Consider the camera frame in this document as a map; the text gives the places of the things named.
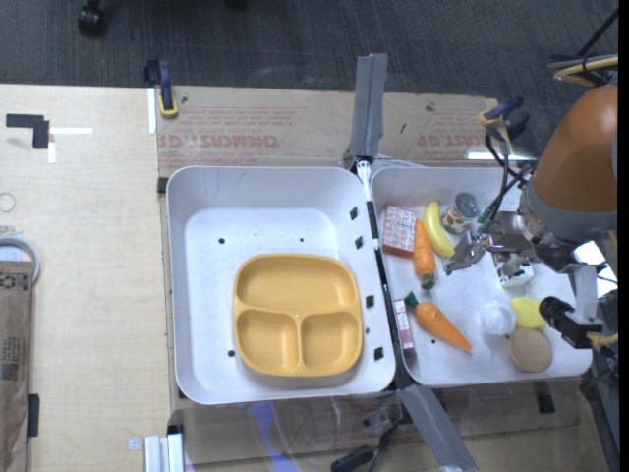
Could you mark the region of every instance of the orange carrot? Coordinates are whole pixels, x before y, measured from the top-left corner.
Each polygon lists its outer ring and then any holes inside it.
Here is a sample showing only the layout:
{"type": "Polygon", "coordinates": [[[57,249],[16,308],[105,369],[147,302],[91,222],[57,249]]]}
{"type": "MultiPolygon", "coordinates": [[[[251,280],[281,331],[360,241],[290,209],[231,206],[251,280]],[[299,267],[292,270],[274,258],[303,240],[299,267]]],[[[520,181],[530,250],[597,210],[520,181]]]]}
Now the orange carrot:
{"type": "Polygon", "coordinates": [[[415,240],[413,246],[413,267],[422,279],[422,288],[430,290],[434,287],[434,272],[436,271],[436,259],[430,244],[430,238],[424,228],[424,223],[415,220],[415,240]]]}
{"type": "Polygon", "coordinates": [[[413,292],[409,292],[404,298],[404,302],[410,307],[415,308],[415,316],[417,317],[418,323],[428,332],[466,351],[472,349],[472,345],[461,331],[434,303],[418,303],[413,292]]]}

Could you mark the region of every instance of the yellow lemon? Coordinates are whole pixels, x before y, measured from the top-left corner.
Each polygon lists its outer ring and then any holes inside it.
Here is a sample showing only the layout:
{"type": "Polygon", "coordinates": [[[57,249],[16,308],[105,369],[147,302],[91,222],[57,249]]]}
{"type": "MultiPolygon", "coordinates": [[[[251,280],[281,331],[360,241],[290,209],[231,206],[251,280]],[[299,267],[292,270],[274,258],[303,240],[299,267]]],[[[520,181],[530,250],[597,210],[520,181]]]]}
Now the yellow lemon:
{"type": "Polygon", "coordinates": [[[544,323],[540,315],[540,303],[532,297],[514,297],[511,299],[511,308],[516,314],[516,326],[537,328],[544,323]]]}

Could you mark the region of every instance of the office chair wheel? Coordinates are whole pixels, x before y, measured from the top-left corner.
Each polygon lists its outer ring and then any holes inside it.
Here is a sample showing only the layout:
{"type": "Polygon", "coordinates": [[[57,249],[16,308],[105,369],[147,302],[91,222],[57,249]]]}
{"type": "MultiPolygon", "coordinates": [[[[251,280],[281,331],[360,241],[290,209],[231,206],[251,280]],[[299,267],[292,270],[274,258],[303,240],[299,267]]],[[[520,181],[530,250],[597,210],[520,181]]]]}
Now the office chair wheel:
{"type": "Polygon", "coordinates": [[[81,7],[79,13],[79,30],[86,33],[99,34],[103,29],[103,15],[100,9],[93,9],[87,5],[81,7]]]}

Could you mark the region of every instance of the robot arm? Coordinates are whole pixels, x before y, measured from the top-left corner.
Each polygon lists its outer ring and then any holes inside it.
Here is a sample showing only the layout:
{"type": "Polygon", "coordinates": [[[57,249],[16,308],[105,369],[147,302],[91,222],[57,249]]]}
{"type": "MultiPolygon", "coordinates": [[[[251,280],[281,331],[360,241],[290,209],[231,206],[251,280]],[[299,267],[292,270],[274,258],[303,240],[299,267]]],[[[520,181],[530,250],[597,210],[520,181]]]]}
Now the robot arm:
{"type": "Polygon", "coordinates": [[[500,211],[489,229],[467,235],[444,262],[449,274],[488,251],[496,261],[504,258],[503,268],[533,261],[568,274],[574,307],[547,297],[540,312],[575,348],[592,347],[602,326],[597,268],[580,262],[575,250],[594,241],[617,276],[617,105],[615,85],[586,91],[559,122],[518,210],[500,211]]]}

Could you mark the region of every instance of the white plastic cup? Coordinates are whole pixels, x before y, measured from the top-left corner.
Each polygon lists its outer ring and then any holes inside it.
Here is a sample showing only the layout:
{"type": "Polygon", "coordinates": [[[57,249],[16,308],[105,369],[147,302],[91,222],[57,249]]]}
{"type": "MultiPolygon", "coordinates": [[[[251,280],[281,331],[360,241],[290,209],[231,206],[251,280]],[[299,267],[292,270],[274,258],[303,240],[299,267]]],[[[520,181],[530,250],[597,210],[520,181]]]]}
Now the white plastic cup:
{"type": "Polygon", "coordinates": [[[517,315],[508,303],[489,301],[481,309],[481,325],[486,333],[503,335],[515,328],[517,315]]]}

